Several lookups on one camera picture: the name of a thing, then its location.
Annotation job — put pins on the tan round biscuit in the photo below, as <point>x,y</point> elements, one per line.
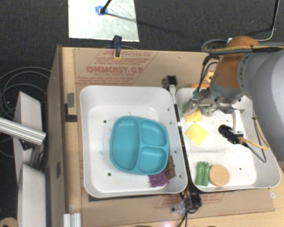
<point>219,175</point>

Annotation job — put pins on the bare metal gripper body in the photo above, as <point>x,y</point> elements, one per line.
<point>209,98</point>

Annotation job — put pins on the blue divided plate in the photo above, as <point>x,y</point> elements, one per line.
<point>127,145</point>

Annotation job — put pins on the thin black and white rod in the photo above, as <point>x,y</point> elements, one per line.
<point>180,124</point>

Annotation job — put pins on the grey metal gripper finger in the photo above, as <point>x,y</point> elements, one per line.
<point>191,104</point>
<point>208,110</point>

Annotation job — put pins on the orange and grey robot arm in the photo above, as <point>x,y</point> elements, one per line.
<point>262,84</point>

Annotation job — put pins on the green asparagus bunch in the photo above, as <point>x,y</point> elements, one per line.
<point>202,174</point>

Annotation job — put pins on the brown cardboard board red print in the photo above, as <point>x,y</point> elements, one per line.
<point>123,67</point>

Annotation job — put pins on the black cylinder on white bracket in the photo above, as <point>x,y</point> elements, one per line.
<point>228,132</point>

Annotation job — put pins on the orange round toy food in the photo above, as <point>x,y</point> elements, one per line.
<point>203,85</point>

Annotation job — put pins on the brown chocolate bar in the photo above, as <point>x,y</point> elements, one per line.
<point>171,169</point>

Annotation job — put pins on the yellow cheese wedge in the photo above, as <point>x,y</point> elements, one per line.
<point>194,116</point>

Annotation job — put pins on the purple grapes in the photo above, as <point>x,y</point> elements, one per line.
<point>158,180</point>

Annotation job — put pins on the white plastic tray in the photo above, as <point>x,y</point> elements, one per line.
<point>97,131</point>
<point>227,159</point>

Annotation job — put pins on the yellow square cheese slice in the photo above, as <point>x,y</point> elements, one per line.
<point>197,133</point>

